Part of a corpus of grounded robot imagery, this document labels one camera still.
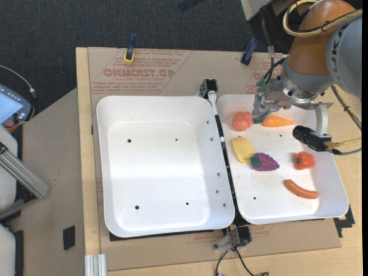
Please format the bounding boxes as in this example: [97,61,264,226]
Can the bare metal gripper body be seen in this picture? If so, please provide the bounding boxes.
[259,78,320,112]

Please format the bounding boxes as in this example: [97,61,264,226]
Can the orange carrot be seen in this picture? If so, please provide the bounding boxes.
[262,115,296,128]

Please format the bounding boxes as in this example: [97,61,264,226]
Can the pink toy pumpkin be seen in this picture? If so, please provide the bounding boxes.
[232,111,254,132]

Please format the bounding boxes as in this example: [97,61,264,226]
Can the thin black and white rod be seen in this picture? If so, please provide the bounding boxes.
[208,90,240,227]

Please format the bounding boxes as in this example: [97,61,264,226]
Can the purple grapes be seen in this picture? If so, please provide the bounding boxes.
[249,152,280,172]

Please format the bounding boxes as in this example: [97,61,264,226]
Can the orange bell pepper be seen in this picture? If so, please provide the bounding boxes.
[293,151,316,171]

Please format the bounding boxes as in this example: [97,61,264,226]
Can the white plastic tray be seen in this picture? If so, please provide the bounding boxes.
[96,95,236,238]
[216,93,350,225]

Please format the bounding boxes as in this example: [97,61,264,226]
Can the orange sausage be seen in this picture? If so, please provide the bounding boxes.
[284,179,319,200]

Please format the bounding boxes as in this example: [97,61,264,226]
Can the brown cardboard board, red print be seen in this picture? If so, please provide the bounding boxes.
[87,47,343,271]

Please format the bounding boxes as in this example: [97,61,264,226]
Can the black cylinder on white bracket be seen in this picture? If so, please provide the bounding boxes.
[292,102,334,152]

